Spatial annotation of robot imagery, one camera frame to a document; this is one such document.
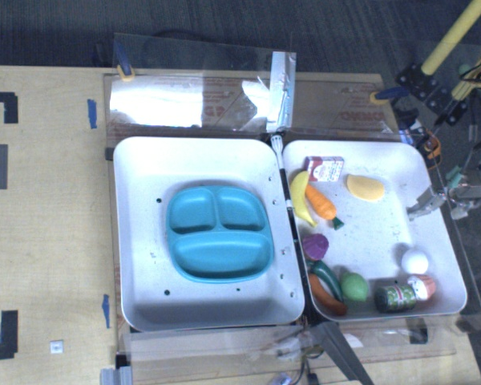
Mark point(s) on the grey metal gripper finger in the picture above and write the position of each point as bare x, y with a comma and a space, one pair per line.
429, 195
421, 211

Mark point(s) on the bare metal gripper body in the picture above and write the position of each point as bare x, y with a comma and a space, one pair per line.
467, 193

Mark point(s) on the white plastic tray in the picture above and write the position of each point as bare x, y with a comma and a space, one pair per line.
385, 231
144, 175

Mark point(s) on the white ball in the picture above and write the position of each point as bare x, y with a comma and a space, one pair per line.
415, 262

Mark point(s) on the yellow half-round biscuit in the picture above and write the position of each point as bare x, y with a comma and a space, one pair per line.
364, 187

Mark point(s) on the white and orange toy food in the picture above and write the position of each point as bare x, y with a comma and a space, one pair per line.
421, 287

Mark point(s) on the green can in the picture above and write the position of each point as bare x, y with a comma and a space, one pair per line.
394, 298

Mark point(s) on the orange carrot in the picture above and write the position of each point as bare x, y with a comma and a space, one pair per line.
321, 205

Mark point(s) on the green lime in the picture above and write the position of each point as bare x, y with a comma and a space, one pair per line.
354, 287

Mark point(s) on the red and white carton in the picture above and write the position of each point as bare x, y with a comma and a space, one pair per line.
324, 168

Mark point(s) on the dark green pepper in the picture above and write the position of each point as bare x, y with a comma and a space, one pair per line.
329, 278

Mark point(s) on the yellow banana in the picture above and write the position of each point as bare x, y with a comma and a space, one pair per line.
298, 199

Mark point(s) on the yellow padded pole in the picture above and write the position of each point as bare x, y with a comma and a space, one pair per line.
457, 26

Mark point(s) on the blue divided plate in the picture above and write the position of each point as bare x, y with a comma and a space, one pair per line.
220, 251

